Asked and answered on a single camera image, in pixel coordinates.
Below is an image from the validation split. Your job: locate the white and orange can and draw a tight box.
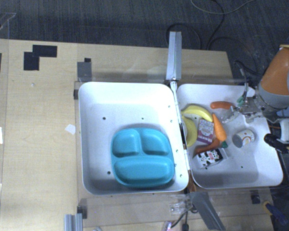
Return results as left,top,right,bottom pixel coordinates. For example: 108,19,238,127
232,128,255,149

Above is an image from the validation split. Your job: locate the orange sausage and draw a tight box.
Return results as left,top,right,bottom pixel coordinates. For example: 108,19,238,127
210,101,233,110

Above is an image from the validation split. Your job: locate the brown sausage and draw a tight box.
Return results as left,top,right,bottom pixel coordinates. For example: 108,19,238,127
194,138,221,155

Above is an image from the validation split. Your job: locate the yellow banana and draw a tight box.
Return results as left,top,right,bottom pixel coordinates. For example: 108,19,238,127
181,104,214,123
182,115,198,148

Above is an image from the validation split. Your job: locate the black cylinder on white bracket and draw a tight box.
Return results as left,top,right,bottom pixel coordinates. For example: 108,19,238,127
263,118,289,152

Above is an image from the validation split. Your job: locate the blue divided plate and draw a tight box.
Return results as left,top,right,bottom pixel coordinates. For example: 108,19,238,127
110,127,176,190

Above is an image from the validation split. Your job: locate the white and black carton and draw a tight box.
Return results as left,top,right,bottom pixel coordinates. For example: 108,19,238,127
197,148,229,169

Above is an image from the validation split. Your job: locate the purple and pink carton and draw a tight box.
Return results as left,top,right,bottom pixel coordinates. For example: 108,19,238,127
197,118,215,144

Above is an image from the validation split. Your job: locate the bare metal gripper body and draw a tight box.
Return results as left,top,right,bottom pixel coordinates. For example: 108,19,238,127
240,97,266,124

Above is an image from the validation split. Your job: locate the white plastic tray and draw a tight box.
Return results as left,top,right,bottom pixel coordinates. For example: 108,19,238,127
78,81,190,196
176,83,285,190

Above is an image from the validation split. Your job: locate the orange carrot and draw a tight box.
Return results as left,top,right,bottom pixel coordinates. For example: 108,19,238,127
211,113,229,149

